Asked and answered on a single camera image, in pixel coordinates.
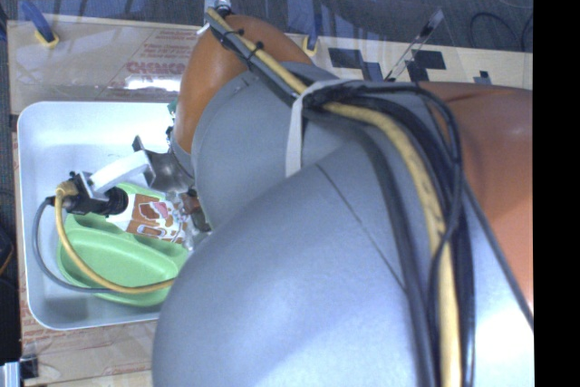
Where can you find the green divided plate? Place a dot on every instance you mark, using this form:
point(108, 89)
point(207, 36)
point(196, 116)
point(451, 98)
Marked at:
point(113, 256)

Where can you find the white plastic tray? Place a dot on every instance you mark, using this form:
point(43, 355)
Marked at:
point(59, 136)

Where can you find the white and orange packet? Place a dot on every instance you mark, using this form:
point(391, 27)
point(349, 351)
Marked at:
point(149, 213)

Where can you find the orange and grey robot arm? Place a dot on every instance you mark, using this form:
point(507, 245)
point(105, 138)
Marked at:
point(281, 267)

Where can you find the black cylinder on white bracket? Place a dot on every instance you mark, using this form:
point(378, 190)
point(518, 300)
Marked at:
point(102, 199)

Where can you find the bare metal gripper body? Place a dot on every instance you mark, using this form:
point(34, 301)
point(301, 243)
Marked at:
point(167, 172)

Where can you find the brown cardboard board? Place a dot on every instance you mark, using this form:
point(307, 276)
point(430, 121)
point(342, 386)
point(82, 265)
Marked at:
point(68, 72)

